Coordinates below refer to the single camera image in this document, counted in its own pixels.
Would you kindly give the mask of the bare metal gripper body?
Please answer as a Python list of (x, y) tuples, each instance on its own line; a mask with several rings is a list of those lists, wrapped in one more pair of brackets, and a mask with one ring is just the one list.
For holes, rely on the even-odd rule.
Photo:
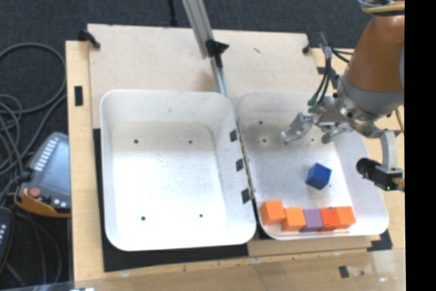
[(349, 97), (325, 96), (311, 106), (312, 122), (321, 131), (323, 127), (348, 127), (365, 138), (379, 138), (384, 133), (375, 124), (379, 118), (361, 109)]

